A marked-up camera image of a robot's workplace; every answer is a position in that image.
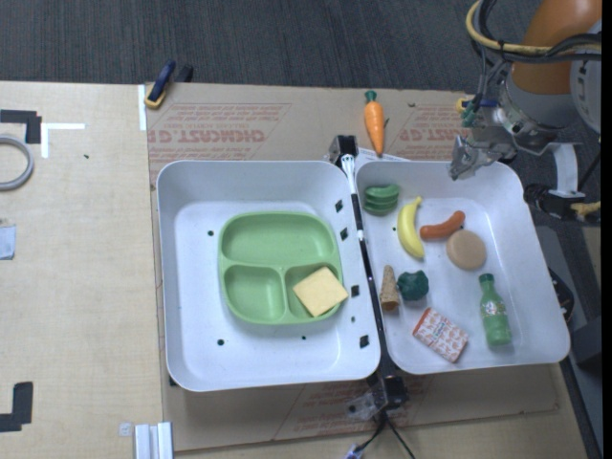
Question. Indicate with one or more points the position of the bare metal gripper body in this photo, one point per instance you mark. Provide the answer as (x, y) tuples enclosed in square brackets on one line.
[(523, 132)]

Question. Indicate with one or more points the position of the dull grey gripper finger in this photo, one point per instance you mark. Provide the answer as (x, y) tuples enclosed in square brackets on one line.
[(483, 159), (461, 158)]

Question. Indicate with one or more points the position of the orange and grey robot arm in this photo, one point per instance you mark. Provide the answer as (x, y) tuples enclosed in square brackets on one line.
[(564, 12)]

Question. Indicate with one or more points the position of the orange sausage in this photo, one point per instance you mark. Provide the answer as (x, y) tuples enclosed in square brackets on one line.
[(440, 228)]

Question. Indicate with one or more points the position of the white plastic tray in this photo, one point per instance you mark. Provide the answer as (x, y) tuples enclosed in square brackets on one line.
[(201, 352), (521, 237)]

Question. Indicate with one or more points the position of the green pea pod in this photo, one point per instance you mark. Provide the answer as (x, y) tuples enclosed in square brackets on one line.
[(381, 200)]

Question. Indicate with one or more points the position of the yellow banana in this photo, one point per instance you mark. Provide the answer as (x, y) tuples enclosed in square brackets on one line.
[(408, 232)]

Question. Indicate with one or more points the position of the tan round biscuit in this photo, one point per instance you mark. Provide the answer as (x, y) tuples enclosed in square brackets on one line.
[(466, 250)]

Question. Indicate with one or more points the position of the orange carrot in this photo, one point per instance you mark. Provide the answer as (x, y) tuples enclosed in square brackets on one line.
[(375, 122)]

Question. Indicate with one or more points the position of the thin black and white rod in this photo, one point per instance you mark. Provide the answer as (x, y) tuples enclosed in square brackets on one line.
[(356, 208)]

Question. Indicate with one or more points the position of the green broccoli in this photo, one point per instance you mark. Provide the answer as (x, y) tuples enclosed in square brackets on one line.
[(413, 286)]

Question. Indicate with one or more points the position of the brown ice cream cone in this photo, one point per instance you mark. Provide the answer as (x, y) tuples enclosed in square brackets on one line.
[(388, 290)]

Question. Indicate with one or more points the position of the green plastic bottle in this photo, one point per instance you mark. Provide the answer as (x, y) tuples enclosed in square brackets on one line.
[(495, 313)]

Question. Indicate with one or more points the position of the orange and white packet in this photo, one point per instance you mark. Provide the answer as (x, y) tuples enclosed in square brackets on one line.
[(440, 335)]

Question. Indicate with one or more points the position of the yellow cheese slice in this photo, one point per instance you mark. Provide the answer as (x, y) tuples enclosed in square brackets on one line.
[(320, 291)]

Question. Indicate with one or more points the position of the brown cardboard board, red print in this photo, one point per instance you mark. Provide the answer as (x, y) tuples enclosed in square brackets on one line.
[(268, 122)]

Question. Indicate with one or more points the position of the green divided plate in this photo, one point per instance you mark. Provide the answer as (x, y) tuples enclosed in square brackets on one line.
[(268, 242)]

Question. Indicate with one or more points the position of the black cylinder on white bracket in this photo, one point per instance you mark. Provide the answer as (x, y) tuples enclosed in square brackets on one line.
[(550, 203)]

